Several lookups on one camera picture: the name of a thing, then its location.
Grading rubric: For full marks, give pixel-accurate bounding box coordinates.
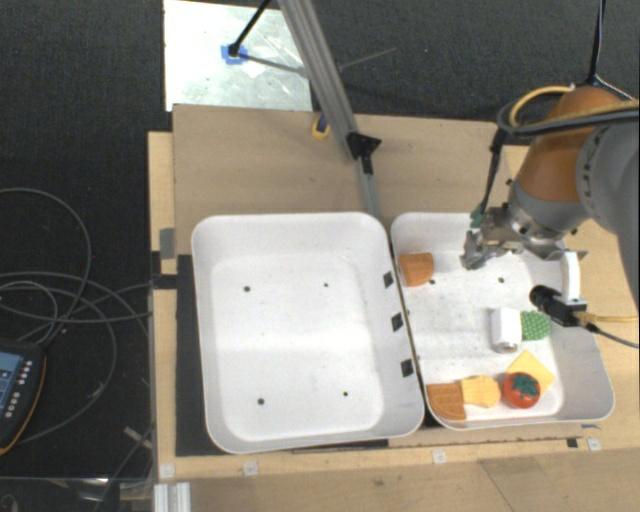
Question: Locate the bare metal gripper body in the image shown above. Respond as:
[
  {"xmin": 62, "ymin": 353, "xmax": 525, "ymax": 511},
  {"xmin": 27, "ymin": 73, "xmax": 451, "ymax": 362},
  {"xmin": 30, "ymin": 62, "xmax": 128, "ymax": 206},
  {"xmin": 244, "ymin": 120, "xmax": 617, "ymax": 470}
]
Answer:
[{"xmin": 473, "ymin": 205, "xmax": 570, "ymax": 262}]

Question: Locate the orange toy bread slice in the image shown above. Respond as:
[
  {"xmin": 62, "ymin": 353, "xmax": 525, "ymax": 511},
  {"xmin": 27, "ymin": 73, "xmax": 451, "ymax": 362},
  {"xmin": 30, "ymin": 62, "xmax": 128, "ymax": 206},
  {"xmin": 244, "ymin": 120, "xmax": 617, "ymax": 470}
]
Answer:
[{"xmin": 397, "ymin": 252, "xmax": 436, "ymax": 288}]

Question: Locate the white plastic tray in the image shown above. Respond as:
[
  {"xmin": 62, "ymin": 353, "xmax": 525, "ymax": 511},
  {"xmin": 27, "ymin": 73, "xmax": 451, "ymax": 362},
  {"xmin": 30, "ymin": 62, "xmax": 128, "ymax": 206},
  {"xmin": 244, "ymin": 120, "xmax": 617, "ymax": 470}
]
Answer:
[
  {"xmin": 190, "ymin": 211, "xmax": 427, "ymax": 456},
  {"xmin": 389, "ymin": 211, "xmax": 616, "ymax": 432}
]

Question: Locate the white toy carton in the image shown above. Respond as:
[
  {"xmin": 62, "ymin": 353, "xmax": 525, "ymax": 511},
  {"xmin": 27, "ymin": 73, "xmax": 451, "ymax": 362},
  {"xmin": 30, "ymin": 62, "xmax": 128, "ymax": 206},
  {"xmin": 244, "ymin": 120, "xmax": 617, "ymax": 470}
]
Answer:
[{"xmin": 488, "ymin": 306, "xmax": 523, "ymax": 354}]

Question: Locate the green dotted toy food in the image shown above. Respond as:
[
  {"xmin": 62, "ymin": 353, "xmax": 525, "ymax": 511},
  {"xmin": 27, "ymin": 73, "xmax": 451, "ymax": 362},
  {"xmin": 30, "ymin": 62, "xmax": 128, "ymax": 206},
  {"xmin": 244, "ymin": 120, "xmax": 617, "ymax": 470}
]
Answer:
[{"xmin": 520, "ymin": 309, "xmax": 553, "ymax": 343}]

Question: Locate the yellow toy cheese wedge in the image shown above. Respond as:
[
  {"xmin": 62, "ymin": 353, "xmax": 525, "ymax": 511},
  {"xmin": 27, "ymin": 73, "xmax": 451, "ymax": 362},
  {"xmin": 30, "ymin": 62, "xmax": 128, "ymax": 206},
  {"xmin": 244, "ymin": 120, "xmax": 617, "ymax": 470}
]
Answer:
[{"xmin": 504, "ymin": 349, "xmax": 558, "ymax": 397}]

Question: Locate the red toy tomato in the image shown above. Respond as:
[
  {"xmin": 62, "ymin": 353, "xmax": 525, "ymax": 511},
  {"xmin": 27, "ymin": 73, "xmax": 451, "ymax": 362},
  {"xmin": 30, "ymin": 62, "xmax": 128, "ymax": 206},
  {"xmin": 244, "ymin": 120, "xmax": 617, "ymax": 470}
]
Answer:
[{"xmin": 501, "ymin": 371, "xmax": 543, "ymax": 410}]

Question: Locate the orange toy waffle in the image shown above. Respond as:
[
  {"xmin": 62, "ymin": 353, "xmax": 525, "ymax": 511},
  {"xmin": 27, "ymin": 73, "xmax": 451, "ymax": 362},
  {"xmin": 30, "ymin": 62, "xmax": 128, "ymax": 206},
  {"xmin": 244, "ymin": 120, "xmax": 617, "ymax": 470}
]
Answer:
[{"xmin": 425, "ymin": 382, "xmax": 468, "ymax": 422}]

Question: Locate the pale wood board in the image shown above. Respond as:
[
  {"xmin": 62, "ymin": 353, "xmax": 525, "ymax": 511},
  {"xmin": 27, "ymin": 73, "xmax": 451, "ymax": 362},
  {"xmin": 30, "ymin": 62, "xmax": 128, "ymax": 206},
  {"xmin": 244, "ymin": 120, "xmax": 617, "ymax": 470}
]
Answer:
[{"xmin": 147, "ymin": 130, "xmax": 640, "ymax": 482}]

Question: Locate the black cylinder on white bracket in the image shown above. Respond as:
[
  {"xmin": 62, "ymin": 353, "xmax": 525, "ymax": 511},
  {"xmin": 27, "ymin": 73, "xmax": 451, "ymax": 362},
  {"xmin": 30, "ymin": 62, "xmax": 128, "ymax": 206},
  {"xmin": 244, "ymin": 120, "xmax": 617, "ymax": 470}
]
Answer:
[{"xmin": 529, "ymin": 251, "xmax": 589, "ymax": 329}]

